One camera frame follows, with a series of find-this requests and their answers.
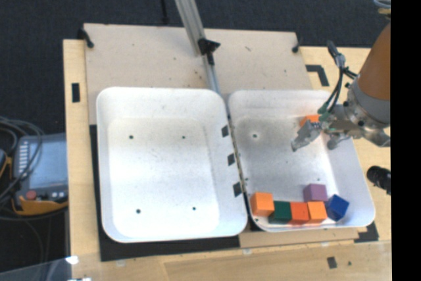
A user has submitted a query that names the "white plastic tray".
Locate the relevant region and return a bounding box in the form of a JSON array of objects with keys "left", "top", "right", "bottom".
[
  {"left": 227, "top": 89, "right": 377, "bottom": 234},
  {"left": 95, "top": 86, "right": 249, "bottom": 244}
]

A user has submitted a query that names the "orange cube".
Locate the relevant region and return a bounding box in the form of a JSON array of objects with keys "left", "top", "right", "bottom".
[
  {"left": 299, "top": 114, "right": 322, "bottom": 129},
  {"left": 250, "top": 192, "right": 276, "bottom": 218},
  {"left": 307, "top": 201, "right": 328, "bottom": 223}
]

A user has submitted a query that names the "purple cube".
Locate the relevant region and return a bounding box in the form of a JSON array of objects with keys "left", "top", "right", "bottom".
[{"left": 302, "top": 183, "right": 329, "bottom": 203}]

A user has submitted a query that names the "blue cube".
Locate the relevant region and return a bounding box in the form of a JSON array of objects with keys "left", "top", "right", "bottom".
[{"left": 325, "top": 193, "right": 351, "bottom": 222}]

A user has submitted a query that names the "pale cardboard board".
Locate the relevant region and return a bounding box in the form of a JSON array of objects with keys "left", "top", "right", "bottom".
[{"left": 82, "top": 22, "right": 360, "bottom": 249}]

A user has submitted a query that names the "green cube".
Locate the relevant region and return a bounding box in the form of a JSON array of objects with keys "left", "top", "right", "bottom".
[{"left": 267, "top": 201, "right": 293, "bottom": 225}]

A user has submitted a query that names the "red-orange cube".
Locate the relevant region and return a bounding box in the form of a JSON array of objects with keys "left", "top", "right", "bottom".
[{"left": 288, "top": 201, "right": 311, "bottom": 225}]

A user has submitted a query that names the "black cylinder on white bracket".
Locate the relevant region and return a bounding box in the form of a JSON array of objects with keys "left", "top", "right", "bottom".
[{"left": 366, "top": 165, "right": 391, "bottom": 195}]

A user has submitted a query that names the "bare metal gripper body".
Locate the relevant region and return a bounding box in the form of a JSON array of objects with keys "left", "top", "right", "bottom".
[{"left": 322, "top": 98, "right": 391, "bottom": 147}]

